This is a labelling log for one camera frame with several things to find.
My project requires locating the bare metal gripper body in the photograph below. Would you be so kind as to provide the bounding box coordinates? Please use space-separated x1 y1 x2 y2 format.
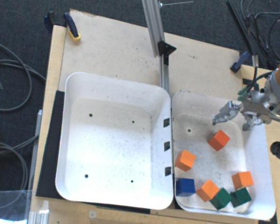
237 87 280 126

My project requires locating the pale flat board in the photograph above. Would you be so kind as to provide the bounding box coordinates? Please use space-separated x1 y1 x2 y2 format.
55 8 253 122

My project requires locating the blue cube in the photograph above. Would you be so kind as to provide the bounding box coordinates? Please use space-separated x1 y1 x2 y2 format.
173 175 198 200

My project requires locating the dark orange cube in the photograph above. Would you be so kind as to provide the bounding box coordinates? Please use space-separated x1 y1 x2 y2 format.
206 128 232 154

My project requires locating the green cube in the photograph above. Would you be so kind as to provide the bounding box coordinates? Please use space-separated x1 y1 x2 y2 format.
227 185 255 211
208 185 235 213

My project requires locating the white plastic tray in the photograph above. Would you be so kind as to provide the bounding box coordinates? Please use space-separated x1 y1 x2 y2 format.
153 88 280 224
45 69 193 219

